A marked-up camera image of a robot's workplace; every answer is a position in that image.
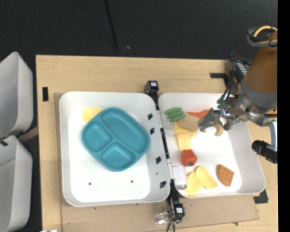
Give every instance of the red toy pepper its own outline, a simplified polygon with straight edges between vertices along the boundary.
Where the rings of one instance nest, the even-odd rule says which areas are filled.
[[[183,150],[182,155],[182,164],[184,166],[193,166],[197,161],[197,156],[194,154],[192,149]]]

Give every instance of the yellow toy cheese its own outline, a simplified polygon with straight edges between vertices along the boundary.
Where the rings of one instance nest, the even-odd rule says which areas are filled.
[[[175,137],[179,150],[191,149],[189,133],[179,133]]]

